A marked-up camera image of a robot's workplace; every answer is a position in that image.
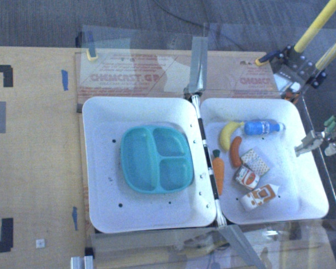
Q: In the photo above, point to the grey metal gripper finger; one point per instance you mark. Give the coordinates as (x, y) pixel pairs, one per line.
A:
(331, 149)
(308, 144)

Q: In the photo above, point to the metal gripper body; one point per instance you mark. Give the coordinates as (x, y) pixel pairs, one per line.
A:
(334, 134)

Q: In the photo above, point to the white plastic tray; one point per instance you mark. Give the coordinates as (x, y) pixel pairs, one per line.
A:
(296, 183)
(100, 150)

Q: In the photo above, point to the blue bottle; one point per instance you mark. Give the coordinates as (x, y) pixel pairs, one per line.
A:
(256, 128)

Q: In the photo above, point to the white carton orange pattern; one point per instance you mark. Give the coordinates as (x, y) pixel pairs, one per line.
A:
(254, 162)

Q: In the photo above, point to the orange and white juice carton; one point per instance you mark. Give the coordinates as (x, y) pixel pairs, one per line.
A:
(247, 177)

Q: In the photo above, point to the orange sausage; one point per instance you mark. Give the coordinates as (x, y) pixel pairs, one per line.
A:
(235, 153)

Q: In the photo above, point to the white and brown carton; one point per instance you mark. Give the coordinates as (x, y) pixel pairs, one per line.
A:
(257, 197)

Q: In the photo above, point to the yellow banana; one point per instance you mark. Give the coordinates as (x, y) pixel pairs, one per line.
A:
(225, 136)

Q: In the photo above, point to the orange carrot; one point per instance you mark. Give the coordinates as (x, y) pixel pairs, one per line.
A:
(219, 171)

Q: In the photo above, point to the brown cardboard board red print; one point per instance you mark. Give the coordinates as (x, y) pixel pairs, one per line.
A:
(226, 74)

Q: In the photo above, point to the thin black and white rod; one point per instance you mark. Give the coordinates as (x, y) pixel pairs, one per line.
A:
(201, 125)

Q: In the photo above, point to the teal divided plate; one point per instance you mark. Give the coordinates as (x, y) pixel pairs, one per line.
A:
(140, 161)

